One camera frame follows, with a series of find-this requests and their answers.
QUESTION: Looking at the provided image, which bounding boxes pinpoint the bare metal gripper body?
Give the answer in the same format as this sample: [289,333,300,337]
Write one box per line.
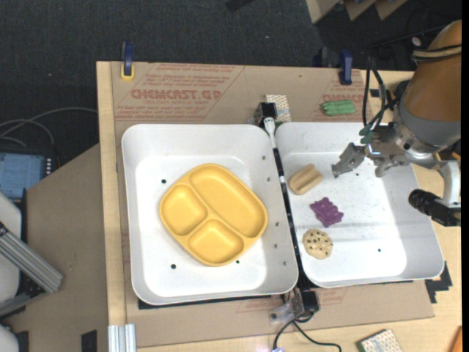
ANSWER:
[363,122,451,169]

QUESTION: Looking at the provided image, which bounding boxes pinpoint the tan toy bread bun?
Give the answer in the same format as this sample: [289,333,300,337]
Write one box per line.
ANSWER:
[287,163,325,197]

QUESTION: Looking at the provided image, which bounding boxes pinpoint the purple toy grapes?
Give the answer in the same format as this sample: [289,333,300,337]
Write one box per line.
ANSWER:
[309,197,345,229]

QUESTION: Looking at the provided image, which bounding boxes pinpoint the thin black and white rod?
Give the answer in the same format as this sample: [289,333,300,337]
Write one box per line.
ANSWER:
[264,117,306,290]

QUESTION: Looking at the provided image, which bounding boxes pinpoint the white plastic tray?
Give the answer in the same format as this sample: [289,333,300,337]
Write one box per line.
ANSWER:
[273,121,446,289]
[121,123,300,306]

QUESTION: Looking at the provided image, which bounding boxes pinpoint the small patterned white carton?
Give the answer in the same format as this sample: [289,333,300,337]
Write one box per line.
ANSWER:
[265,94,292,123]

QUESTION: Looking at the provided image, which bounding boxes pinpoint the tan biscuit with dark chips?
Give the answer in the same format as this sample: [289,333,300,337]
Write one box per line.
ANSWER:
[302,228,334,260]

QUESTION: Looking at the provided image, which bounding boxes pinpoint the yellow divided plate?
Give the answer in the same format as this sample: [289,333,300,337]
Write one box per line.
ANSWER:
[158,163,269,268]

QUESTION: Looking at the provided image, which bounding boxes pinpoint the brown cardboard board red print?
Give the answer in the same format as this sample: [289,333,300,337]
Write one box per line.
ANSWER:
[109,61,437,348]

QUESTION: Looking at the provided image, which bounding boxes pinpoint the flat patterned green-edged packet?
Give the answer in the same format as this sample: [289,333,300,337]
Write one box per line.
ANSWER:
[356,329,401,352]

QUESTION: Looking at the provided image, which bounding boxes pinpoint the black cylinder on white bracket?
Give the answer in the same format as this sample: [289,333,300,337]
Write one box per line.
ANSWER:
[408,159,462,228]

